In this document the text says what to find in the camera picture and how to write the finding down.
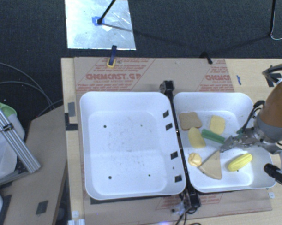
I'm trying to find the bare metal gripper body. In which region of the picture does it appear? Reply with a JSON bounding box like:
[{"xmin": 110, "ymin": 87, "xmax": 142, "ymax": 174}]
[{"xmin": 237, "ymin": 126, "xmax": 280, "ymax": 155}]

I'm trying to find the green celery stick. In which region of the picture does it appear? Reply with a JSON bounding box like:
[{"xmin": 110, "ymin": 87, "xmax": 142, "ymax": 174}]
[{"xmin": 201, "ymin": 128, "xmax": 226, "ymax": 145}]

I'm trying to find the yellow corn cob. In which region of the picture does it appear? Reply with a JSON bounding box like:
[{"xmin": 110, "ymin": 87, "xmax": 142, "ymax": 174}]
[{"xmin": 227, "ymin": 153, "xmax": 253, "ymax": 173}]

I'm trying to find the yellow oval chip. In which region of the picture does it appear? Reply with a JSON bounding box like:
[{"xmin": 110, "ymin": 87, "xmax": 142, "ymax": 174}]
[
  {"xmin": 187, "ymin": 126, "xmax": 207, "ymax": 149},
  {"xmin": 209, "ymin": 115, "xmax": 226, "ymax": 136}
]

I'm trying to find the tan triangular wedge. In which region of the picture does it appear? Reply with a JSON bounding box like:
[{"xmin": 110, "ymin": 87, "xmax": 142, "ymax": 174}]
[{"xmin": 197, "ymin": 150, "xmax": 223, "ymax": 181}]

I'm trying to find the small yellow lumpy pastry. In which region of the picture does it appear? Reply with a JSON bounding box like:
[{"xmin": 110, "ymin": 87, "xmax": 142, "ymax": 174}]
[{"xmin": 187, "ymin": 152, "xmax": 203, "ymax": 167}]

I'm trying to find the white plastic tray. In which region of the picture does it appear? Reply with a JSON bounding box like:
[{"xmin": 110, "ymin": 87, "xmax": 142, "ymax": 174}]
[
  {"xmin": 79, "ymin": 88, "xmax": 187, "ymax": 201},
  {"xmin": 172, "ymin": 89, "xmax": 277, "ymax": 194}
]

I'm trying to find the brown toast slice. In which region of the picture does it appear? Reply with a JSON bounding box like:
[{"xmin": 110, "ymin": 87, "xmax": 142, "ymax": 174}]
[{"xmin": 179, "ymin": 111, "xmax": 203, "ymax": 131}]

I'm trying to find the thin black rod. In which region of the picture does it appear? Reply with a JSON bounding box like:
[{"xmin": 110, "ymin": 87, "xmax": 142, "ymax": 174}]
[{"xmin": 167, "ymin": 89, "xmax": 195, "ymax": 201}]

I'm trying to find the brown cardboard board red print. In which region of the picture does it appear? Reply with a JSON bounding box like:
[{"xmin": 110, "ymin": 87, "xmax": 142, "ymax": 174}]
[{"xmin": 73, "ymin": 50, "xmax": 274, "ymax": 225}]

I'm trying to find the black cylinder on white bracket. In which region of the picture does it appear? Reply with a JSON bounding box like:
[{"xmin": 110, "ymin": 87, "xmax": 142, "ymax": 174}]
[{"xmin": 263, "ymin": 150, "xmax": 282, "ymax": 187}]

